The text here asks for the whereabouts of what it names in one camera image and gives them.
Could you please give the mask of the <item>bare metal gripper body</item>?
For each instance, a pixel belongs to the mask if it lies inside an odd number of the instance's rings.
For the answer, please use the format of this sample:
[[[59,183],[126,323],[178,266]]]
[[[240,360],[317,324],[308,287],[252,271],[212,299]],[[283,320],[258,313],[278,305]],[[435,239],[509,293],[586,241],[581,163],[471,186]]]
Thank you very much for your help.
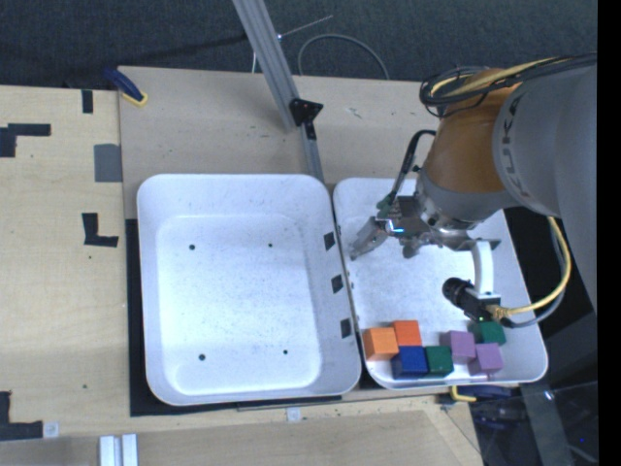
[[[481,221],[469,222],[441,213],[426,196],[386,195],[376,204],[377,218],[386,220],[386,232],[402,244],[410,237],[426,237],[432,245],[454,251],[466,251],[477,242],[488,242],[494,250],[501,240],[498,238],[480,238],[471,232]]]

